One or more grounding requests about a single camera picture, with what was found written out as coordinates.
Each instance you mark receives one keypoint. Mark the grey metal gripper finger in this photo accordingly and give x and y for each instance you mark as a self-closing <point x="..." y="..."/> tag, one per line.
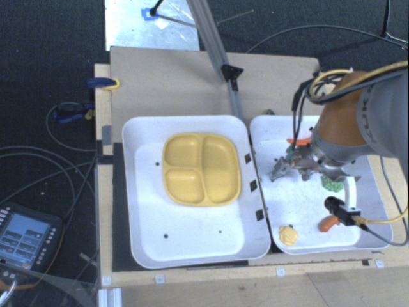
<point x="280" y="169"/>
<point x="305" y="175"/>

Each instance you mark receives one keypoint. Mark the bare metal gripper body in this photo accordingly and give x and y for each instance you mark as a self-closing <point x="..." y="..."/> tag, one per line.
<point x="308" y="162"/>

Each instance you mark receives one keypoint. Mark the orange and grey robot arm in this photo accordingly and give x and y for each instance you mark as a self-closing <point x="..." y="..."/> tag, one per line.
<point x="377" y="117"/>

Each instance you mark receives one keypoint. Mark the orange carrot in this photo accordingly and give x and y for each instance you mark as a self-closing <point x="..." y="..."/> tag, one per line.
<point x="298" y="141"/>

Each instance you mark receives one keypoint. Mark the green broccoli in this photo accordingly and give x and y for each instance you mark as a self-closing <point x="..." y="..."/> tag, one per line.
<point x="330" y="185"/>

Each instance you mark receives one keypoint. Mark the white plastic tray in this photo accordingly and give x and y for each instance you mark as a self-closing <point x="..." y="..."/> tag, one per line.
<point x="191" y="229"/>
<point x="297" y="203"/>

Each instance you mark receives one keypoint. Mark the orange-red sausage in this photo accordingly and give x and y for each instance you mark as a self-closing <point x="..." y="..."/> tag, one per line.
<point x="327" y="224"/>

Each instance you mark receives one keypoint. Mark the yellow lumpy toy food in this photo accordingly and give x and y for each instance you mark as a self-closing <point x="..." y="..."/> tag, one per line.
<point x="288" y="235"/>

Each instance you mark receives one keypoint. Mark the yellow divided plate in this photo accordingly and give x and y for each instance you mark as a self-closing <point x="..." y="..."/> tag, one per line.
<point x="201" y="168"/>

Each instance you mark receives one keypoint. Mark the brown cardboard board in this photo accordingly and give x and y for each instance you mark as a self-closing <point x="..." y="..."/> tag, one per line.
<point x="179" y="82"/>

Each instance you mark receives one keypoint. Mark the black cylinder on white bracket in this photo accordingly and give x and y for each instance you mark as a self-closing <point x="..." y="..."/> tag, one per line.
<point x="343" y="210"/>

